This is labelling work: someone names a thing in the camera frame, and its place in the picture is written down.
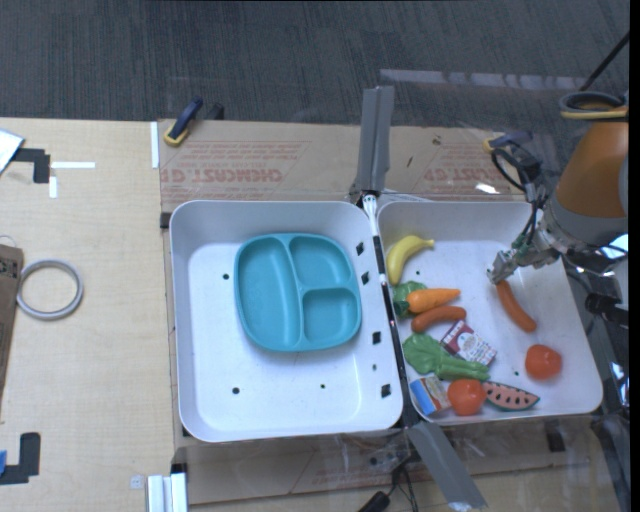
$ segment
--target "transparent plastic sheet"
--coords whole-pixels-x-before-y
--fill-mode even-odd
[[[561,80],[557,82],[559,88],[541,87],[533,90],[537,95],[536,102],[541,98],[555,96],[558,90],[567,87]],[[449,84],[445,92],[451,95],[457,94],[459,86],[465,84]],[[526,98],[531,100],[532,90],[516,88],[508,91],[507,95],[515,95],[516,99]],[[467,94],[476,93],[478,89],[470,87]],[[555,106],[551,108],[554,117],[557,115]],[[566,121],[559,121],[558,125],[549,128],[548,117],[538,119],[533,126],[522,126],[524,119],[510,118],[504,122],[502,114],[492,118],[487,116],[487,126],[493,129],[470,126],[467,121],[460,119],[456,127],[416,127],[395,125],[391,130],[391,169],[387,174],[385,190],[380,195],[380,204],[390,201],[522,201],[522,193],[510,187],[506,180],[496,172],[494,165],[486,153],[482,151],[482,142],[487,137],[497,137],[509,130],[530,129],[532,139],[527,143],[527,149],[543,162],[544,179],[551,189],[561,174],[561,169],[570,156],[570,148],[584,134],[584,125],[572,125],[568,130]],[[279,157],[281,167],[267,165],[262,169],[285,169],[281,171],[282,179],[269,182],[269,176],[264,173],[256,179],[257,184],[251,184],[247,191],[238,188],[238,174],[227,171],[241,168],[235,164],[227,166],[224,171],[210,171],[208,183],[214,183],[217,191],[207,189],[207,182],[199,182],[207,173],[198,172],[194,167],[194,175],[198,176],[189,192],[192,195],[182,196],[182,199],[251,199],[251,200],[344,200],[349,201],[346,194],[353,182],[357,166],[357,144],[359,128],[357,126],[332,126],[317,127],[309,125],[282,124],[274,131],[274,125],[269,123],[241,123],[234,122],[211,123],[212,137],[204,137],[205,142],[221,137],[226,144],[230,140],[234,147],[213,148],[210,156],[205,156],[206,148],[198,156],[195,151],[188,159],[207,161],[207,158],[218,158],[227,163],[240,162],[237,158],[238,151],[247,151],[249,155],[256,155],[254,161],[276,162]],[[194,135],[197,134],[197,126],[194,126]],[[225,126],[224,134],[220,128]],[[314,153],[314,146],[322,147],[322,151]],[[171,166],[162,168],[162,162],[176,160],[161,158],[161,171],[163,179],[171,180],[174,173],[178,179],[182,179],[179,173],[175,173]],[[303,169],[305,163],[310,163],[308,169]],[[235,183],[227,182],[232,177]],[[567,267],[571,274],[575,269]],[[578,288],[589,290],[594,288],[594,282],[598,279],[591,276],[580,276],[587,279],[586,285]],[[577,279],[570,278],[572,284]],[[611,353],[607,348],[611,344],[611,335],[617,336],[619,332],[610,332],[612,326],[600,317],[594,319],[593,315],[583,311],[583,297],[574,286],[576,301],[580,306],[581,315],[585,324],[585,330],[589,334],[589,342],[596,356],[600,357],[599,370],[605,384],[613,385],[612,389],[619,391],[612,382],[612,367],[624,366],[627,363],[620,354]],[[624,339],[619,343],[619,352],[624,356]],[[485,497],[487,510],[628,510],[626,499],[628,498],[628,420],[625,419],[625,409],[620,405],[620,400],[615,392],[606,393],[603,406],[593,415],[559,417],[557,419],[509,421],[504,423],[474,424],[463,427],[447,428],[446,434],[451,439],[452,445],[460,455],[465,466],[473,476],[480,491]],[[350,459],[347,445],[353,448],[358,446],[357,440],[335,437],[335,444],[331,449],[319,450],[316,456],[324,460],[326,467],[336,467],[336,460],[340,468],[338,484],[325,482],[326,489],[317,489],[317,492],[281,492],[280,496],[264,496],[262,498],[248,497],[241,500],[228,502],[198,504],[194,510],[359,510],[364,503],[377,491],[389,492],[391,486],[390,466],[398,460],[390,459],[386,465],[378,466],[383,475],[386,473],[386,485],[380,484],[381,475],[378,474],[372,482],[360,481],[359,488],[350,488],[345,485],[349,479],[357,481],[361,473],[355,469],[355,458]],[[380,447],[368,446],[366,443],[360,448],[366,448],[365,453],[374,453],[371,460],[378,460],[377,455],[384,450]],[[251,456],[229,462],[231,467],[250,467],[255,462]],[[451,510],[451,504],[430,478],[424,465],[417,462],[406,464],[411,477],[411,489],[419,510],[444,511]],[[236,475],[242,478],[242,470]],[[410,492],[406,483],[404,491],[396,488],[391,494],[391,503],[387,510],[404,511],[412,510]]]

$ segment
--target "blue plate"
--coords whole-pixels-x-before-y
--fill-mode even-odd
[[[361,322],[355,272],[335,241],[277,233],[242,244],[235,298],[247,336],[269,350],[299,352],[349,341]]]

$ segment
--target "green vegetable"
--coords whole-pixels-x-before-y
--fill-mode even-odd
[[[434,372],[439,378],[450,381],[484,381],[489,378],[489,369],[485,365],[452,356],[428,334],[412,334],[402,343],[402,349],[405,359],[418,373]]]
[[[415,290],[425,290],[427,287],[418,283],[417,281],[407,281],[393,287],[393,310],[400,318],[410,315],[409,303],[407,302],[407,295]]]

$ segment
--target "white hinge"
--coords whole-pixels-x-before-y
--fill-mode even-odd
[[[147,512],[188,512],[187,475],[147,477]]]

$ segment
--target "white tray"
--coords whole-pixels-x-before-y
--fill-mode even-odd
[[[408,234],[435,239],[433,250],[409,259],[402,281],[459,288],[462,293],[455,304],[467,310],[466,322],[498,351],[489,368],[491,380],[541,397],[533,408],[522,412],[503,412],[490,404],[475,416],[443,411],[431,416],[437,423],[587,413],[602,401],[602,382],[562,262],[538,270],[522,268],[509,278],[520,304],[538,323],[532,334],[520,330],[507,317],[485,274],[498,250],[510,247],[530,212],[530,206],[523,202],[393,202],[379,210],[385,252]],[[433,326],[428,333],[439,340],[450,326]],[[411,334],[410,320],[400,320],[398,330],[404,341]],[[558,378],[539,382],[527,376],[525,353],[534,343],[549,345],[563,355]],[[407,376],[411,381],[419,374],[407,364]]]
[[[245,335],[234,299],[235,255],[252,237],[284,231],[328,236],[348,253],[363,311],[346,344],[277,353]],[[372,235],[359,208],[192,201],[173,213],[170,235],[179,411],[194,437],[222,442],[370,432],[397,422],[403,400],[396,359]]]

